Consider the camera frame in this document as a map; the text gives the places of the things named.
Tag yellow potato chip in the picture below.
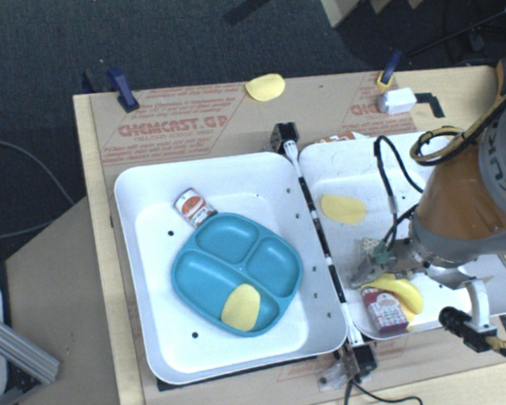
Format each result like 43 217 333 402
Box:
217 281 266 335
243 72 289 105
318 189 369 229

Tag small white box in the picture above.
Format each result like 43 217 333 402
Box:
375 86 419 117

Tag brown cardboard board, red print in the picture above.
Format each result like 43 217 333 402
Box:
89 51 506 405

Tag black cylinder on white bracket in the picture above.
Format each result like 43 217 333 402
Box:
434 277 502 357

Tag orange and white packet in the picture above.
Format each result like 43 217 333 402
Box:
314 129 367 146

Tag thin black and white rod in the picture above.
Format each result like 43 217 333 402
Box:
283 135 364 351

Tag small can with red label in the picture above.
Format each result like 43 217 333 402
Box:
172 184 221 232

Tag yellow banana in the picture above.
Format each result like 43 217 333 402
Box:
359 268 426 322

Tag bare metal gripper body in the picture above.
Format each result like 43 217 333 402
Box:
370 236 438 283

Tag red and white carton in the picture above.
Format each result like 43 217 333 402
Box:
360 283 411 336

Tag blue divided plate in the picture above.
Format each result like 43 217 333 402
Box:
164 204 311 346

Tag white plastic tray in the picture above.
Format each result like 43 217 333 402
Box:
111 144 354 389
295 121 506 349

